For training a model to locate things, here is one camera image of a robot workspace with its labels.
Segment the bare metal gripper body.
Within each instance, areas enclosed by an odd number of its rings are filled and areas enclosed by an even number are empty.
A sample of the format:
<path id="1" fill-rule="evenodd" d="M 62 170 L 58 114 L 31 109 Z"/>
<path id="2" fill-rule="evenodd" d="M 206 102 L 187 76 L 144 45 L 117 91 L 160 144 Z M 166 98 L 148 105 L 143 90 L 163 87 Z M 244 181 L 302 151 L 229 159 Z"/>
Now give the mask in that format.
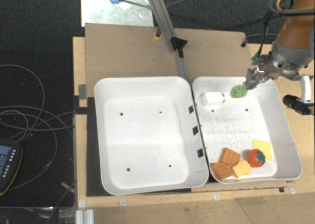
<path id="1" fill-rule="evenodd" d="M 296 80 L 299 70 L 304 67 L 289 62 L 281 54 L 255 54 L 254 65 L 255 80 L 277 79 L 279 76 Z"/>

